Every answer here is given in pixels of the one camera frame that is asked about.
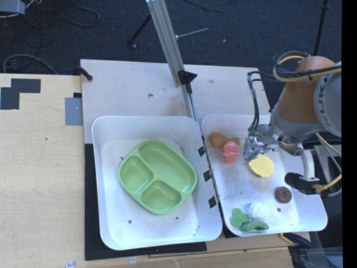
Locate orange toy drumstick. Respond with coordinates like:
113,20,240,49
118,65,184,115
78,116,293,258
209,132,241,149

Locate black cylinder on white bracket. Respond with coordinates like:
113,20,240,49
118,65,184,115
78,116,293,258
284,149,321,196

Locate yellow flat toy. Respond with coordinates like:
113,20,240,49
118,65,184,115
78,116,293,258
248,154,276,178

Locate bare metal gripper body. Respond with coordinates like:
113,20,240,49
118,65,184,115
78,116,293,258
254,123,305,157

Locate white toy garlic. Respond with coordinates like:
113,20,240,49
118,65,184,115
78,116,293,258
245,202,270,221

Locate green divided plate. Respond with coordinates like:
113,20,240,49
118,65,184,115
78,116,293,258
117,138,199,216

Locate green ridged toy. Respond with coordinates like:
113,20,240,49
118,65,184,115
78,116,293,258
230,208,250,229
240,219,269,233

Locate thin black and white rod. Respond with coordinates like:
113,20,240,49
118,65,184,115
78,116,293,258
185,84,221,206

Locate white plastic tray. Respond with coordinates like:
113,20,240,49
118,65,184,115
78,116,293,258
201,113,329,238
91,115,224,251

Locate pink toy ice cream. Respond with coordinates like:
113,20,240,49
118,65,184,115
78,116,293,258
220,141,242,164

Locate brown doughnut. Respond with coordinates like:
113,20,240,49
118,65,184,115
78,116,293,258
274,186,293,204

